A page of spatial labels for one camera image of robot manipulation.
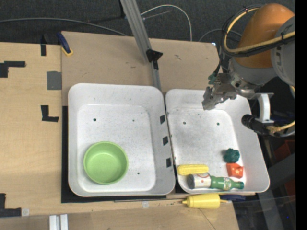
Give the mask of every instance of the plastic bowl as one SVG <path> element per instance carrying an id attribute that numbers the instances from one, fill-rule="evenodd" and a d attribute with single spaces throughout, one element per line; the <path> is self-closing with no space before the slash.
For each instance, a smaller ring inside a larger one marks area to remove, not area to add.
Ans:
<path id="1" fill-rule="evenodd" d="M 83 166 L 89 178 L 104 185 L 121 180 L 127 172 L 128 163 L 125 151 L 110 141 L 93 144 L 83 159 Z"/>

